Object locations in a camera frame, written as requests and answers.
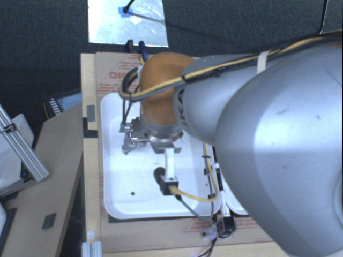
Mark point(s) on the black cylinder on white bracket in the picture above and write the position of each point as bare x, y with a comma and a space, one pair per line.
168, 186

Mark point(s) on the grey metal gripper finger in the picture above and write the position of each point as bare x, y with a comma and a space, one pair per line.
128, 146

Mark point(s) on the brown cardboard board red print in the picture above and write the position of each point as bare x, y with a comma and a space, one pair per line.
150, 234

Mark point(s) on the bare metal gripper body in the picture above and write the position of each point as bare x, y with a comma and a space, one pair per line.
140, 132

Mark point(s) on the white plastic tray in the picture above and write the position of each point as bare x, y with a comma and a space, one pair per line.
128, 175

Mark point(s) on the thin black and white rod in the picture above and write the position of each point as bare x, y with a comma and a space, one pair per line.
220, 178

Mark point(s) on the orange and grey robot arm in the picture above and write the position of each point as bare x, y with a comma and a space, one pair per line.
268, 143

